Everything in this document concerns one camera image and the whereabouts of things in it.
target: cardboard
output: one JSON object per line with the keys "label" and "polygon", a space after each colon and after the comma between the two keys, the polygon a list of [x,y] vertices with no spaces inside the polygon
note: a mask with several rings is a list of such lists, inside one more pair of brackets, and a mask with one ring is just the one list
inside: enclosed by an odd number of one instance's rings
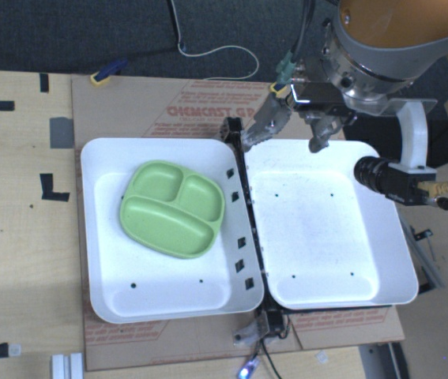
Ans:
{"label": "cardboard", "polygon": [[[81,187],[81,149],[98,137],[218,138],[226,117],[240,117],[246,128],[269,94],[256,82],[194,81],[112,77],[101,88],[88,76],[72,76],[78,222],[84,298],[86,369],[246,356],[250,347],[234,345],[233,331],[254,313],[112,325],[93,313],[88,294],[85,217]],[[309,126],[297,116],[275,138],[307,139]],[[336,138],[343,139],[340,133]],[[270,352],[314,350],[404,339],[394,307],[318,311],[290,316],[285,340],[269,342]]]}

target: green plate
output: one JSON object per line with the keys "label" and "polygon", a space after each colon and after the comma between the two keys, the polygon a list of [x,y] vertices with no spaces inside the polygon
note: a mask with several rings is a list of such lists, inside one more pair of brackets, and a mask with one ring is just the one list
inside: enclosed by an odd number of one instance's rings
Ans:
{"label": "green plate", "polygon": [[224,218],[224,195],[209,178],[166,161],[149,161],[130,180],[120,223],[134,240],[174,257],[206,253]]}

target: teal connector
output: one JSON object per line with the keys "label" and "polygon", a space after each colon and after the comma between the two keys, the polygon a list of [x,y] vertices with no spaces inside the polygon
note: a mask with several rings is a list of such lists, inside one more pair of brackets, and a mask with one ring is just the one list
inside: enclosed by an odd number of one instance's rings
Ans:
{"label": "teal connector", "polygon": [[296,68],[296,64],[292,63],[290,59],[292,58],[292,52],[289,51],[285,57],[278,63],[277,66],[277,83],[278,84],[290,84],[292,79],[292,74]]}

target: cable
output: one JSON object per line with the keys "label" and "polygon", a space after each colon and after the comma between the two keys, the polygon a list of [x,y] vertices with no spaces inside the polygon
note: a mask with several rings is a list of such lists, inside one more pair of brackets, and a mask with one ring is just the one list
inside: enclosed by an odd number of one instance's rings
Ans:
{"label": "cable", "polygon": [[178,48],[178,52],[180,54],[182,54],[183,56],[185,56],[186,58],[200,58],[202,56],[214,54],[214,53],[216,53],[218,51],[222,51],[224,49],[238,49],[240,51],[247,52],[255,60],[255,65],[256,65],[255,70],[246,76],[242,76],[242,77],[207,77],[205,80],[246,80],[250,77],[253,77],[258,72],[260,62],[259,62],[257,56],[254,54],[254,52],[250,51],[249,49],[246,49],[245,47],[241,47],[239,45],[224,45],[222,47],[217,47],[215,49],[212,49],[207,52],[202,52],[200,54],[187,54],[185,52],[185,44],[183,43],[182,33],[181,33],[180,26],[179,26],[179,19],[178,19],[178,14],[176,12],[175,0],[168,0],[168,3],[169,3],[171,19],[175,26],[175,32],[176,32],[176,36],[177,36],[176,46]]}
{"label": "cable", "polygon": [[275,375],[277,375],[278,379],[281,379],[280,374],[277,371],[277,368],[275,367],[275,365],[273,364],[273,360],[271,359],[271,357],[269,356],[269,352],[268,350],[265,348],[265,344],[264,344],[264,339],[261,339],[261,345],[262,345],[262,349],[264,350],[264,354],[267,357],[269,364],[271,365],[271,367],[273,368],[273,371],[275,373]]}

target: wooden surface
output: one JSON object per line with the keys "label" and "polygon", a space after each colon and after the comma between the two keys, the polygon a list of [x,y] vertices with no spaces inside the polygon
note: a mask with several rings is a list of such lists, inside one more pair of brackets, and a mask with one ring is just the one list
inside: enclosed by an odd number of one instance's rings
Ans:
{"label": "wooden surface", "polygon": [[[0,72],[0,343],[19,343],[21,356],[0,359],[0,377],[49,378],[50,357],[82,352],[81,275],[73,149],[50,148],[50,118],[72,118],[70,76],[50,75],[40,92],[37,73]],[[41,199],[40,174],[68,202]],[[365,378],[356,347],[276,354],[285,378]],[[86,373],[87,378],[235,377],[243,358]],[[254,379],[272,378],[268,362]]]}

